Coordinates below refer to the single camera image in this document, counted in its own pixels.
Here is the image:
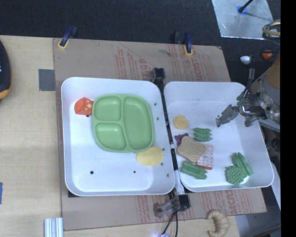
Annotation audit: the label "thin black and white rod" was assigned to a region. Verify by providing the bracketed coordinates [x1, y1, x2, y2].
[157, 77, 185, 195]

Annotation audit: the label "white plastic tray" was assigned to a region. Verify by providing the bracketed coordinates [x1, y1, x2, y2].
[163, 81, 275, 193]
[61, 77, 176, 197]

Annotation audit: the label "red toy with yellow stars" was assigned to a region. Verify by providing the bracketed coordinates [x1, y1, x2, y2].
[74, 97, 95, 117]

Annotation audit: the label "tan croissant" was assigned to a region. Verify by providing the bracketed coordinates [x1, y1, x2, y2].
[206, 209, 230, 237]

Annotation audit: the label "green pea pods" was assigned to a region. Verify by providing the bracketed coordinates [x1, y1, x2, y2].
[192, 127, 213, 143]

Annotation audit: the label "small yellow biscuit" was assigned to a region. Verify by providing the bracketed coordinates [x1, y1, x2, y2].
[173, 115, 189, 130]

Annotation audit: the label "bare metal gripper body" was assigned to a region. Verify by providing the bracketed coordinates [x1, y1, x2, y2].
[240, 95, 281, 124]

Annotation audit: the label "large yellow round chip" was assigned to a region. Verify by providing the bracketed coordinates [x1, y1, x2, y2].
[136, 146, 164, 167]

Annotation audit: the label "green beans bundle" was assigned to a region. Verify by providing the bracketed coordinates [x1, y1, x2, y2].
[180, 160, 208, 180]

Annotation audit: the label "brown cardboard board red print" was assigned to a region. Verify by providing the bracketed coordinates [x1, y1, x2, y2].
[53, 38, 267, 232]

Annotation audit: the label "purple grapes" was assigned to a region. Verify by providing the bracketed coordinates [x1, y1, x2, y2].
[174, 132, 190, 147]

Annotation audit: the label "green bumpy round vegetable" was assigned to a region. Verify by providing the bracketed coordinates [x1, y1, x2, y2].
[224, 165, 248, 186]

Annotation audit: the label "white and orange carton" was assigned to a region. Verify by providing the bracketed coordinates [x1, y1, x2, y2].
[195, 144, 214, 170]

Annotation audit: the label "black block with thin wires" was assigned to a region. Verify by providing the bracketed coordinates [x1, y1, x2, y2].
[148, 67, 166, 84]
[153, 193, 190, 217]

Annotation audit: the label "green divided plate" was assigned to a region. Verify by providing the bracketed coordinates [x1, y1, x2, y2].
[91, 94, 155, 154]

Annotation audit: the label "tan bread slice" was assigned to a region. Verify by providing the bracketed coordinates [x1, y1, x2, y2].
[176, 136, 207, 163]

